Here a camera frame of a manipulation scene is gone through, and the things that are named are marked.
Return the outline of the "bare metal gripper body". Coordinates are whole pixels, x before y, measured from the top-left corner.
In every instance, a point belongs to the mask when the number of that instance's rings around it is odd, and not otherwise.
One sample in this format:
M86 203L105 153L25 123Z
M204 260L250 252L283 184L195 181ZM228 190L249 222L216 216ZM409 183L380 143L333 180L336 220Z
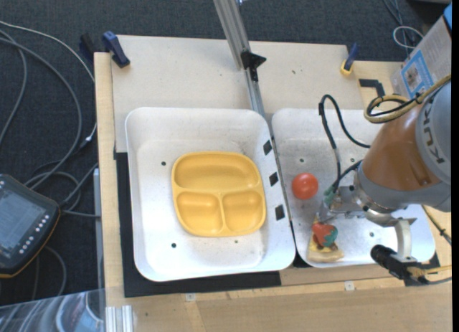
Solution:
M333 186L325 190L328 215L343 215L345 218L365 217L378 225L395 225L398 219L392 216L395 209L384 207L371 199L359 186Z

